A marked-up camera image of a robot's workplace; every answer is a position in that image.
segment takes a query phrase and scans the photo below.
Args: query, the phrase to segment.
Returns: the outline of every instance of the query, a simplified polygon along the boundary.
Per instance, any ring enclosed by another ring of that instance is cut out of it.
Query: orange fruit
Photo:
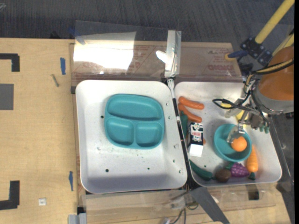
[[[247,141],[243,136],[241,136],[231,142],[231,147],[237,152],[242,152],[247,147]]]

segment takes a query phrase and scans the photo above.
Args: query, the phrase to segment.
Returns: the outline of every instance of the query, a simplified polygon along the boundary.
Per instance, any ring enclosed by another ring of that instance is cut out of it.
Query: dark background
[[[0,37],[72,38],[68,28],[76,20],[178,29],[182,41],[230,42],[234,50],[256,36],[284,0],[0,0]],[[294,6],[263,45],[270,51],[294,28]],[[255,69],[261,66],[255,63]],[[284,161],[294,179],[294,120],[273,117],[279,145],[286,145]],[[288,183],[285,172],[282,183]],[[294,223],[294,185],[282,188]]]

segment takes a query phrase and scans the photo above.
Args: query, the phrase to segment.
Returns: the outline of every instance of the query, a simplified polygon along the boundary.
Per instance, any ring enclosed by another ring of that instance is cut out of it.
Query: teal divided plate
[[[229,143],[226,142],[229,132],[235,125],[225,124],[217,128],[214,134],[214,151],[222,159],[232,162],[241,162],[247,159],[252,150],[251,139],[245,132],[243,137],[247,141],[247,147],[242,152],[235,151]]]
[[[153,98],[140,95],[113,95],[105,107],[105,133],[119,147],[149,149],[164,137],[164,113]]]

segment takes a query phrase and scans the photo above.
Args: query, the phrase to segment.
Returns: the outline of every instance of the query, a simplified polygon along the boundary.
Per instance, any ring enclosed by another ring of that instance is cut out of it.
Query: white plastic tub
[[[163,108],[164,137],[153,149],[113,145],[105,135],[104,113],[115,94],[154,98]],[[187,180],[174,106],[169,88],[155,81],[85,80],[76,87],[80,171],[91,193],[177,189]]]
[[[243,83],[228,82],[181,82],[175,86],[176,99],[180,96],[194,101],[199,101],[205,105],[203,110],[194,110],[187,107],[189,111],[202,118],[204,127],[204,139],[206,144],[203,147],[201,157],[189,158],[200,168],[215,173],[220,167],[224,167],[227,161],[218,157],[213,150],[213,137],[216,129],[223,124],[237,124],[235,117],[225,118],[226,110],[216,106],[212,100],[214,98],[225,98],[235,102],[241,95]],[[247,177],[231,177],[227,183],[219,183],[216,180],[205,181],[192,171],[194,180],[201,186],[214,187],[226,185],[240,185],[251,183],[277,182],[282,175],[282,169],[274,148],[270,133],[265,134],[259,130],[253,130],[246,126],[245,131],[250,136],[252,144],[256,147],[259,170],[255,173],[256,179],[249,180]]]

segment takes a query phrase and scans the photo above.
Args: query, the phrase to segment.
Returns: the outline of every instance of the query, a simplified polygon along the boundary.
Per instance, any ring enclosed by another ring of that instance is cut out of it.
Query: carrot
[[[205,108],[204,104],[202,103],[199,103],[199,102],[195,102],[195,101],[191,101],[191,100],[188,100],[186,99],[185,97],[181,96],[180,98],[178,98],[178,101],[187,106],[187,107],[190,107],[192,109],[197,109],[197,110],[202,110]]]
[[[254,146],[252,146],[251,154],[247,159],[246,168],[250,173],[255,173],[258,170],[257,156]]]
[[[185,115],[187,115],[188,119],[192,122],[196,122],[196,123],[201,123],[202,122],[202,118],[199,116],[196,116],[195,114],[190,113],[185,106],[183,106],[183,104],[179,103],[178,104],[178,109],[180,111],[183,111]]]

